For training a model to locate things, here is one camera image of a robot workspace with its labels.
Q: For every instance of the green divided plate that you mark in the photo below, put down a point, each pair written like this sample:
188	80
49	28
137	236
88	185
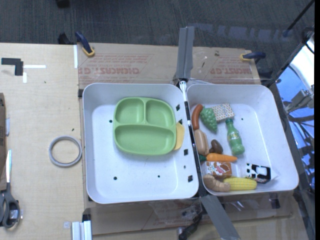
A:
143	126

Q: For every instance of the thin black and white rod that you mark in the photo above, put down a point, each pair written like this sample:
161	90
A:
186	104

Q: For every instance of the yellow flat toy slice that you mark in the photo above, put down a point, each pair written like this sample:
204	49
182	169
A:
180	136

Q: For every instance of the red toy sausage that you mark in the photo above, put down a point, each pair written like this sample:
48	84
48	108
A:
195	116

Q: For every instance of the green toy grapes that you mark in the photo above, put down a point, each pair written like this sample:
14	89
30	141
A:
209	119

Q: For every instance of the toy hot dog bun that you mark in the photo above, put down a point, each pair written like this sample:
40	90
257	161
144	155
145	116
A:
201	142

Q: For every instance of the patterned biscuit packet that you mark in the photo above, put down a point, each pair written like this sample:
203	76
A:
223	111

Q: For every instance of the brown cardboard board red print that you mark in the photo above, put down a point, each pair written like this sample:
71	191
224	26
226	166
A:
117	64

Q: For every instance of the white plastic tray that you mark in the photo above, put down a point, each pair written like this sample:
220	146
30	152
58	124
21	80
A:
140	174
265	139

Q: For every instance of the brown toy mushroom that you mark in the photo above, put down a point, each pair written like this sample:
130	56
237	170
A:
216	147

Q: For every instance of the orange toy carrot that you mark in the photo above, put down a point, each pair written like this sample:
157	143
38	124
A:
220	157

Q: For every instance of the green plastic bottle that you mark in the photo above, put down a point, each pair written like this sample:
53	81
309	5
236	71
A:
235	140

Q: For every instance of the orange printed carton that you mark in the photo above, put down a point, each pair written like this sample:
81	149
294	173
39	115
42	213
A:
218	169

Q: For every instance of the tan toy croissant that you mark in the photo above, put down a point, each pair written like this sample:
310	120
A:
215	183

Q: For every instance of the yellow toy corn cob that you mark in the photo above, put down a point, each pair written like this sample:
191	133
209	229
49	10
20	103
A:
241	183

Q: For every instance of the black and white milk carton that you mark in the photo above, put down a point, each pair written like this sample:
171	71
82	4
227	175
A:
258	173

